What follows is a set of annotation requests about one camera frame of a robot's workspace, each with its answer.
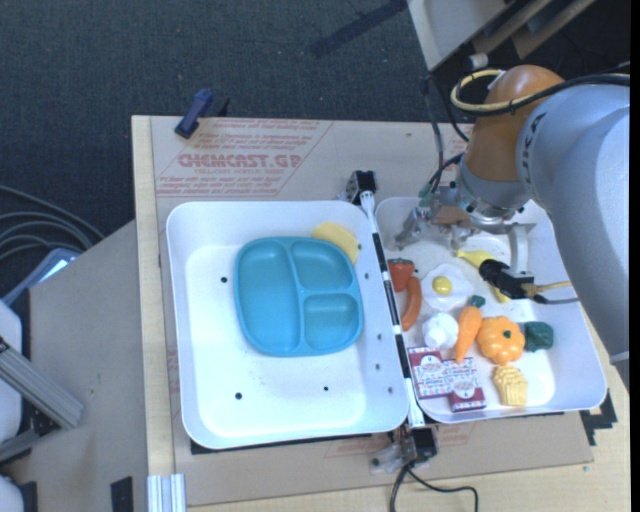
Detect black cylinder on white bracket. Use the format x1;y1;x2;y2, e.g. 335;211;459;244
478;221;537;301

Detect white toy garlic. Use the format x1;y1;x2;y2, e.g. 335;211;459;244
420;311;461;349

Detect orange carrot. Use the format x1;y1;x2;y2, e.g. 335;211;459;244
453;294;487;364

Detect orange toy sausage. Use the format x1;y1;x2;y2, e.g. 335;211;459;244
400;275;424;333

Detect red and white packet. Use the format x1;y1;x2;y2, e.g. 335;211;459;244
406;345;449;401
443;356;488;414

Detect brown cardboard board red print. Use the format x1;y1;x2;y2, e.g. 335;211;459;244
149;115;609;507

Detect blue divided plate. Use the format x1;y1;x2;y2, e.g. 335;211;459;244
233;236;365;358

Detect white plastic tray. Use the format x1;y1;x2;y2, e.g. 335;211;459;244
165;199;412;451
374;195;609;425

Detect yellow toy fries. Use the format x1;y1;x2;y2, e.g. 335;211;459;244
491;364;529;408

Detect green broccoli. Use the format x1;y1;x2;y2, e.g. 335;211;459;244
521;320;556;353

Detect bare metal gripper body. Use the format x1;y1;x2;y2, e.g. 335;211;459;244
424;185;525;236

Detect yellow oval toy food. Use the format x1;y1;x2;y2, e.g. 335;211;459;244
310;221;362;266

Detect orange toy pumpkin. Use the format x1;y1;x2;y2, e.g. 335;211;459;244
475;315;527;365

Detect yellow banana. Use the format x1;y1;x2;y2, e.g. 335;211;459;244
455;248;512;305

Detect thin black and white rod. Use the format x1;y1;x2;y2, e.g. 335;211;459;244
359;190;427;429

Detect white and yellow fried egg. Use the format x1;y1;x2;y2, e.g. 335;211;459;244
419;262;476;312

